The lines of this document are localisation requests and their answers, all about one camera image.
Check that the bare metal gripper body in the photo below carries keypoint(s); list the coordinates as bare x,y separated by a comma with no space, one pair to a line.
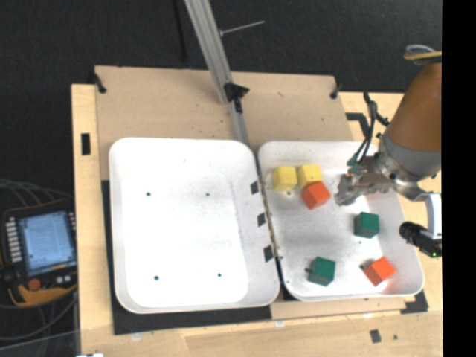
375,183

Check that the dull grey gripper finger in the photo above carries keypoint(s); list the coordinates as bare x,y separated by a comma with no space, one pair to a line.
346,180
341,196

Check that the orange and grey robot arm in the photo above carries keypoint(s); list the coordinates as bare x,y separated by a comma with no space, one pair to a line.
418,117

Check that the orange cube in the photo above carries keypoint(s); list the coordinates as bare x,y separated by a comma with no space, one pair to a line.
379,270
316,195

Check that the yellow cube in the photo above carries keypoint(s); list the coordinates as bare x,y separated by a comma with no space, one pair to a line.
284,178
309,175

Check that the green cube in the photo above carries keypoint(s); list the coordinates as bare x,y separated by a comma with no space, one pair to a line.
322,271
366,224

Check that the white plastic tray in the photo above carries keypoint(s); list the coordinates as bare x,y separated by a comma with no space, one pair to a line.
186,229
327,236

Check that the pale wood board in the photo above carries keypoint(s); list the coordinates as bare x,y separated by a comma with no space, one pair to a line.
163,102

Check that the black cylinder on white bracket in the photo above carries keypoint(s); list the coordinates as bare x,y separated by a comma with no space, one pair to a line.
416,234

